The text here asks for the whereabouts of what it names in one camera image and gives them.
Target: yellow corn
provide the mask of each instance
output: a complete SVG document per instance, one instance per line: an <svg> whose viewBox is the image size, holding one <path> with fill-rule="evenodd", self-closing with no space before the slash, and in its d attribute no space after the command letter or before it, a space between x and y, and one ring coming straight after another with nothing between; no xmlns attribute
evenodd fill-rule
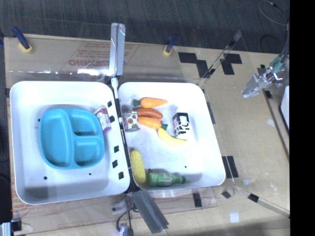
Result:
<svg viewBox="0 0 315 236"><path fill-rule="evenodd" d="M130 153L131 166L133 171L134 180L138 184L144 184L146 182L146 172L144 170L144 165L142 157L139 151L134 149Z"/></svg>

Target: banana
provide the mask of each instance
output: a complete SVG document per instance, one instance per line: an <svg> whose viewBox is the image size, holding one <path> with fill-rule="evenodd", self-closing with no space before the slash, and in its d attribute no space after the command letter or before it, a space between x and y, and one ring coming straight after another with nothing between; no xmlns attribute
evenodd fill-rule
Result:
<svg viewBox="0 0 315 236"><path fill-rule="evenodd" d="M177 139L169 135L163 128L157 129L158 136L167 144L179 147L186 143L185 140Z"/></svg>

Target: tomato can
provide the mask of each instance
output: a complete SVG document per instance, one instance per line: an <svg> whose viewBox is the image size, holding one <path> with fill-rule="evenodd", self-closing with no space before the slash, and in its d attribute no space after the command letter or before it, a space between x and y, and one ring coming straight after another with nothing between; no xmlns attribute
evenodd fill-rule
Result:
<svg viewBox="0 0 315 236"><path fill-rule="evenodd" d="M136 111L128 111L123 114L125 132L139 130L138 114Z"/></svg>

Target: blue bowl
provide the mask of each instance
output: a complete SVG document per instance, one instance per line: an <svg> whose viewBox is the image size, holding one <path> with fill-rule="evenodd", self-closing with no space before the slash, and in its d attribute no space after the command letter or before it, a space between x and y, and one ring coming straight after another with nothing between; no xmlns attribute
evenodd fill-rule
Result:
<svg viewBox="0 0 315 236"><path fill-rule="evenodd" d="M58 108L43 114L39 145L44 161L56 169L94 166L104 156L104 135L98 118L82 109Z"/></svg>

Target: green bottle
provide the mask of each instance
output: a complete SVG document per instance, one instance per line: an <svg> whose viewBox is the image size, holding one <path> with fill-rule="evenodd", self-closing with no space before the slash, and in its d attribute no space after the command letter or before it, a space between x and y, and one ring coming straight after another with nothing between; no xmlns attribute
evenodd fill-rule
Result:
<svg viewBox="0 0 315 236"><path fill-rule="evenodd" d="M149 186L171 186L176 183L185 183L185 177L177 177L170 173L149 173Z"/></svg>

